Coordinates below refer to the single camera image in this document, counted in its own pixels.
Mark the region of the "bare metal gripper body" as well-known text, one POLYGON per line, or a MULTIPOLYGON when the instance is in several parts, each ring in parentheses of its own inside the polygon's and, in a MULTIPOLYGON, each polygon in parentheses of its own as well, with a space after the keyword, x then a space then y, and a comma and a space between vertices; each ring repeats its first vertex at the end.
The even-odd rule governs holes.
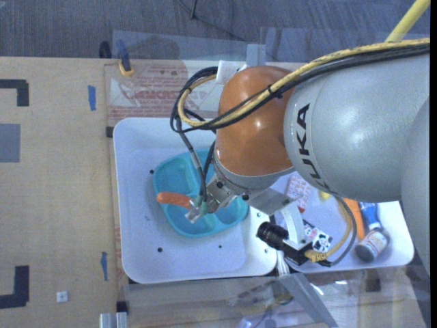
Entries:
POLYGON ((245 188, 230 180, 212 177, 207 183, 208 213, 213 214, 220 209, 227 208, 234 200, 247 207, 247 201, 243 199, 243 195, 246 195, 247 192, 245 188))

